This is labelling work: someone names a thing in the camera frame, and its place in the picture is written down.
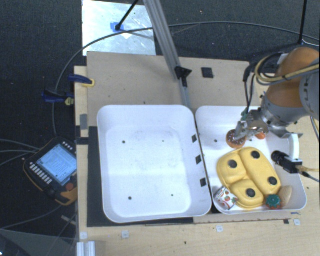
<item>black connector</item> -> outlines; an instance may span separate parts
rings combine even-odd
[[[290,174],[297,174],[299,173],[299,170],[296,168],[296,166],[301,166],[302,161],[292,162],[288,159],[288,155],[285,153],[282,153],[280,151],[274,151],[271,155],[271,159],[279,166],[283,167],[285,171],[287,171]]]

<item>beige oval object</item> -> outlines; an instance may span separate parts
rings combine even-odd
[[[291,195],[292,195],[292,186],[282,186],[280,188],[278,196],[281,199],[282,207],[285,207],[289,203]]]

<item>orange button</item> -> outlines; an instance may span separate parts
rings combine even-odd
[[[66,190],[71,191],[75,188],[75,185],[73,185],[72,183],[68,183],[67,185],[65,185]]]

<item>wooden table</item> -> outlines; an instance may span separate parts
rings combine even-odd
[[[87,116],[87,123],[81,123],[80,116],[86,116],[92,109],[108,104],[124,104],[131,96],[129,104],[180,104],[179,89],[167,70],[161,56],[141,56],[115,53],[94,53],[101,70],[105,71],[104,94],[96,95],[97,106],[88,104],[90,88],[75,84],[76,125],[81,126],[80,135],[88,137],[88,126],[94,125],[96,116]],[[248,63],[241,61],[180,58],[183,67],[192,69],[188,78],[189,95],[192,110],[204,105],[244,106],[245,96],[242,76]],[[214,79],[202,78],[200,67],[211,67]],[[75,67],[75,73],[87,76],[87,67]],[[126,94],[125,89],[136,87],[137,91]],[[170,85],[165,97],[141,95],[141,89],[154,84]],[[256,86],[252,105],[259,105],[258,95],[263,93]],[[300,139],[300,158],[310,168],[319,168],[319,144],[313,132],[309,118],[303,118],[297,125],[289,128],[291,132],[302,132]],[[307,195],[307,205],[298,212],[283,211],[281,214],[262,213],[228,216],[213,214],[195,220],[193,224],[179,225],[128,225],[113,227],[87,227],[87,189],[88,189],[88,145],[77,145],[78,164],[78,206],[80,241],[95,241],[96,255],[99,256],[144,256],[144,255],[318,255],[320,252],[320,195],[319,183],[302,177]],[[319,179],[319,173],[312,173]],[[122,232],[129,231],[129,238],[123,238]]]

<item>screen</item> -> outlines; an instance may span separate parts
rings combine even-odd
[[[37,162],[62,186],[69,181],[70,176],[77,170],[77,159],[62,145],[58,144]]]

